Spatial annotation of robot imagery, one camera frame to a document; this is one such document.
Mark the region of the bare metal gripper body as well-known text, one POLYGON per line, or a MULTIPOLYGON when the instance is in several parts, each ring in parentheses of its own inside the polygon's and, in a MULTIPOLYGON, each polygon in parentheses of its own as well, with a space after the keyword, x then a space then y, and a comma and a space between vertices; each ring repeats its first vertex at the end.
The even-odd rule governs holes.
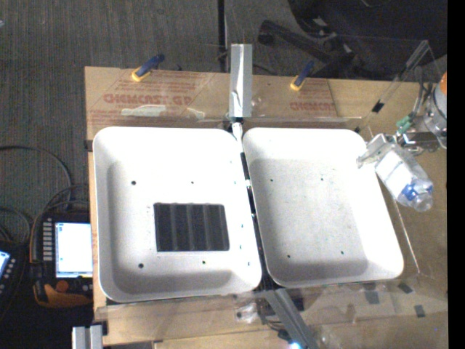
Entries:
POLYGON ((446 112, 433 98, 398 122, 398 144, 411 153, 447 148, 446 112))

